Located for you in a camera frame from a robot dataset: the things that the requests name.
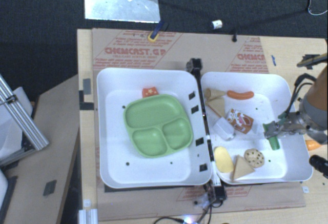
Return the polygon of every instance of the black fabric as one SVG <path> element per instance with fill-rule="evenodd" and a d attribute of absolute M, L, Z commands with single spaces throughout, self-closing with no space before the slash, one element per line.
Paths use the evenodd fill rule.
<path fill-rule="evenodd" d="M 168 31 L 327 38 L 327 14 L 308 0 L 159 0 Z M 312 0 L 312 12 L 327 0 Z M 221 19 L 223 28 L 211 30 Z M 84 19 L 84 0 L 0 0 L 0 74 L 30 99 L 77 73 L 78 28 L 152 30 L 154 24 Z"/>

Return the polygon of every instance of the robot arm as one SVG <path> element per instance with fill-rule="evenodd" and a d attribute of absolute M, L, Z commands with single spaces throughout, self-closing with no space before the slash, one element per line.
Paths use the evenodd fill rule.
<path fill-rule="evenodd" d="M 316 58 L 320 59 L 321 63 L 323 60 L 326 61 L 327 54 Z M 308 62 L 310 65 L 318 63 L 315 63 L 313 59 L 307 59 L 304 62 Z M 304 99 L 300 100 L 299 110 L 290 112 L 290 108 L 302 86 L 311 85 L 309 83 L 301 84 L 305 78 L 312 80 L 314 83 Z M 271 137 L 299 133 L 309 135 L 320 144 L 327 144 L 327 135 L 324 133 L 327 129 L 327 66 L 317 79 L 308 74 L 297 78 L 290 105 L 278 118 L 280 119 L 278 122 L 272 121 L 265 125 L 265 138 L 270 139 Z"/>

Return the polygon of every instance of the orange object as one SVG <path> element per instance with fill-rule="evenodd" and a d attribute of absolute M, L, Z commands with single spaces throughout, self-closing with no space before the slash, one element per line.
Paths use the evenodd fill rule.
<path fill-rule="evenodd" d="M 143 88 L 142 90 L 142 97 L 148 97 L 152 95 L 158 95 L 156 87 L 151 87 L 151 88 Z"/>
<path fill-rule="evenodd" d="M 229 90 L 227 92 L 227 96 L 237 100 L 245 100 L 252 98 L 254 96 L 254 93 L 252 91 L 245 93 L 237 93 L 235 91 Z"/>
<path fill-rule="evenodd" d="M 309 150 L 309 151 L 320 148 L 322 146 L 315 140 L 306 140 L 305 143 L 306 143 L 307 150 Z"/>

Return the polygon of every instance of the toy sausage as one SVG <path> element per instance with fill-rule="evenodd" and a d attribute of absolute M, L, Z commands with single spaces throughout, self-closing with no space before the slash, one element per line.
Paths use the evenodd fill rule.
<path fill-rule="evenodd" d="M 237 100 L 245 100 L 252 98 L 254 96 L 254 93 L 252 91 L 245 93 L 237 93 L 235 91 L 229 90 L 227 92 L 227 96 Z"/>

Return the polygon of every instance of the green object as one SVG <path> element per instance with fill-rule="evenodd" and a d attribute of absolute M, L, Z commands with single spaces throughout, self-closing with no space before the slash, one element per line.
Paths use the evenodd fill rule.
<path fill-rule="evenodd" d="M 263 124 L 263 128 L 264 128 L 264 131 L 267 131 L 268 130 L 268 127 L 266 124 Z M 280 144 L 279 144 L 279 141 L 278 141 L 278 138 L 277 136 L 272 136 L 268 139 L 269 143 L 270 143 L 270 146 L 272 148 L 272 150 L 278 150 L 280 149 Z"/>
<path fill-rule="evenodd" d="M 145 157 L 161 157 L 189 146 L 193 131 L 180 102 L 166 94 L 129 103 L 124 123 L 136 150 Z"/>

